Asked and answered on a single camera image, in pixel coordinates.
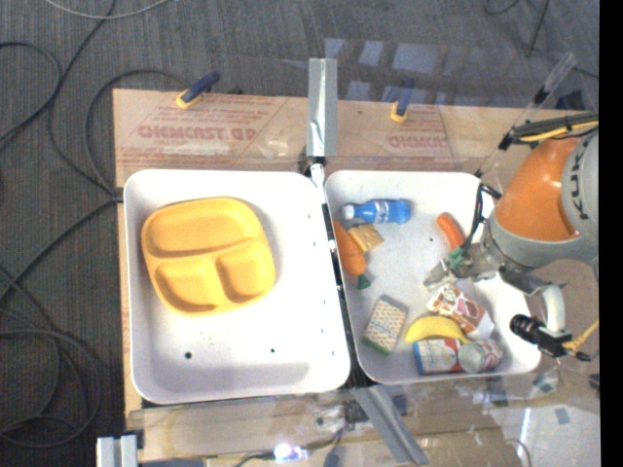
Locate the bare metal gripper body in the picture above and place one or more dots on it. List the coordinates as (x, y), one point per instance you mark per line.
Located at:
(479, 261)

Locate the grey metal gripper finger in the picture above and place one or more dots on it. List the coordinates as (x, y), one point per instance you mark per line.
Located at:
(439, 274)
(474, 278)

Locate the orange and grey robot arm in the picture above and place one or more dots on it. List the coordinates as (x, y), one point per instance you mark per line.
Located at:
(535, 202)

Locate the white plastic tray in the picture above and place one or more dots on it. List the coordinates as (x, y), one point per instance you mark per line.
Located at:
(233, 358)
(414, 270)

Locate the white and brown carton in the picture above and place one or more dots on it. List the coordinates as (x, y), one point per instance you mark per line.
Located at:
(460, 309)

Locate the orange sausage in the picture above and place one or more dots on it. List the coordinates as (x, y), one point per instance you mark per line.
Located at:
(450, 230)

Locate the yellow banana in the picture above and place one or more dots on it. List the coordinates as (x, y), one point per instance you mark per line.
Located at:
(433, 330)

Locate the green and white packet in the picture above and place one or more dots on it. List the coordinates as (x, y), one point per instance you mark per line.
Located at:
(384, 325)

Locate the silver-topped red can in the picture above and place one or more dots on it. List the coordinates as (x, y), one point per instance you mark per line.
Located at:
(479, 356)

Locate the blue plastic bottle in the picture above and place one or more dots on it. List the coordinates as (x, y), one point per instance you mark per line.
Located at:
(384, 211)

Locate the orange carrot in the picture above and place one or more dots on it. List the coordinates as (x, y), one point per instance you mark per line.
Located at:
(351, 253)

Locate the yellow divided plate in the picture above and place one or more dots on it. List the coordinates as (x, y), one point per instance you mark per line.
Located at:
(204, 256)

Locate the brown cardboard board, red print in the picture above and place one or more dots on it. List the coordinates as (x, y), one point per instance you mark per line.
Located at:
(204, 129)

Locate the black cylinder on white bracket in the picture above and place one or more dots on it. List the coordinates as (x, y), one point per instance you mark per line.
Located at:
(534, 331)

